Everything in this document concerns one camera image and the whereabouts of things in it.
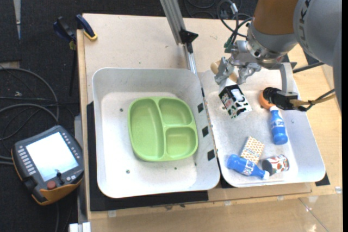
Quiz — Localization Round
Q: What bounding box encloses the orange patterned packet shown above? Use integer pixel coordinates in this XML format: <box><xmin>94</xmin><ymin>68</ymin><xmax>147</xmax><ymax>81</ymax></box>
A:
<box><xmin>240</xmin><ymin>136</ymin><xmax>265</xmax><ymax>165</ymax></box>

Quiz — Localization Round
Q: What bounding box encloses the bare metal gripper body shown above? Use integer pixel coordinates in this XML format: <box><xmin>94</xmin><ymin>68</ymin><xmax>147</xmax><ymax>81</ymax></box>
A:
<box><xmin>227</xmin><ymin>40</ymin><xmax>284</xmax><ymax>66</ymax></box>

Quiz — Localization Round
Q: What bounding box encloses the green divided plate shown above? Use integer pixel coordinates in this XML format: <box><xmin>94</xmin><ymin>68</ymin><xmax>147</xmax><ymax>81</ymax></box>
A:
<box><xmin>127</xmin><ymin>97</ymin><xmax>199</xmax><ymax>162</ymax></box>

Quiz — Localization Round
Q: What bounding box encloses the orange round toy food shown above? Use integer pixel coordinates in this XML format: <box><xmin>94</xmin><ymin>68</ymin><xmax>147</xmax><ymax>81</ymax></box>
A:
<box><xmin>258</xmin><ymin>90</ymin><xmax>276</xmax><ymax>110</ymax></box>

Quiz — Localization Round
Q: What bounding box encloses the white plastic tray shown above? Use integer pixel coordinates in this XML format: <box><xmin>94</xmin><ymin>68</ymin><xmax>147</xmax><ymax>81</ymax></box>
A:
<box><xmin>200</xmin><ymin>69</ymin><xmax>326</xmax><ymax>189</ymax></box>
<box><xmin>91</xmin><ymin>67</ymin><xmax>221</xmax><ymax>199</ymax></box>

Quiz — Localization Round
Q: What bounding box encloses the blue bottle with white cap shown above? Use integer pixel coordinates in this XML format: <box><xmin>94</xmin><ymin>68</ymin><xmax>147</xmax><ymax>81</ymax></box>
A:
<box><xmin>269</xmin><ymin>105</ymin><xmax>289</xmax><ymax>146</ymax></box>
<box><xmin>226</xmin><ymin>154</ymin><xmax>270</xmax><ymax>180</ymax></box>

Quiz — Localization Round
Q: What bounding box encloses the black and white milk carton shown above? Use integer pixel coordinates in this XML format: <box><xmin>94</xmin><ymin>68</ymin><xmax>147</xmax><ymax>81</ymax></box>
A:
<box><xmin>218</xmin><ymin>84</ymin><xmax>253</xmax><ymax>119</ymax></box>

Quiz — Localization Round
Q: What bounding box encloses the black cylinder on white bracket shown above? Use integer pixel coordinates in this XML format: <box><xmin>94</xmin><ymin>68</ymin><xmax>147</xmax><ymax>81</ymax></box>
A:
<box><xmin>263</xmin><ymin>62</ymin><xmax>300</xmax><ymax>111</ymax></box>

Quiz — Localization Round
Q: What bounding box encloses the pale wood board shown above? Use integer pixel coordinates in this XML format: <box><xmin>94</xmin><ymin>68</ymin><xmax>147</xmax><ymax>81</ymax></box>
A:
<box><xmin>81</xmin><ymin>12</ymin><xmax>313</xmax><ymax>221</ymax></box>

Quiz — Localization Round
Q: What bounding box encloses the red and white can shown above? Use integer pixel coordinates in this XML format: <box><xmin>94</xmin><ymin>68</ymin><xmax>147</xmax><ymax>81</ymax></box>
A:
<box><xmin>261</xmin><ymin>154</ymin><xmax>290</xmax><ymax>176</ymax></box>

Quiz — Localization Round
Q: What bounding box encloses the beige toy bread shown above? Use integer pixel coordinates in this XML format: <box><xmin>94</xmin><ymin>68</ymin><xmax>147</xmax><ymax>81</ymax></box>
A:
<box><xmin>210</xmin><ymin>60</ymin><xmax>239</xmax><ymax>83</ymax></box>

